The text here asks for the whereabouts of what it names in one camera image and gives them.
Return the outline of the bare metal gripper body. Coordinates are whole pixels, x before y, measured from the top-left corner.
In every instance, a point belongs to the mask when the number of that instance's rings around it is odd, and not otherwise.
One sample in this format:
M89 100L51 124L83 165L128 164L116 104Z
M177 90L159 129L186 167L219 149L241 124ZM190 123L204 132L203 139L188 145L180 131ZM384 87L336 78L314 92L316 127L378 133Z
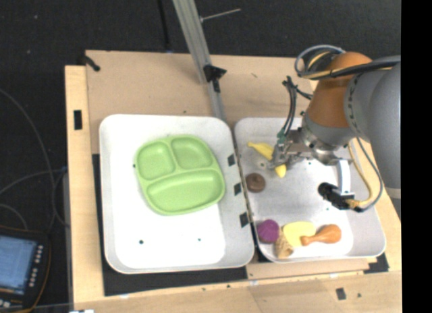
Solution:
M314 134L309 128L297 128L288 132L281 129L273 148L272 159L285 164L290 154L314 158L324 165L337 165L341 157L336 152L352 139L352 132L345 129L324 129Z

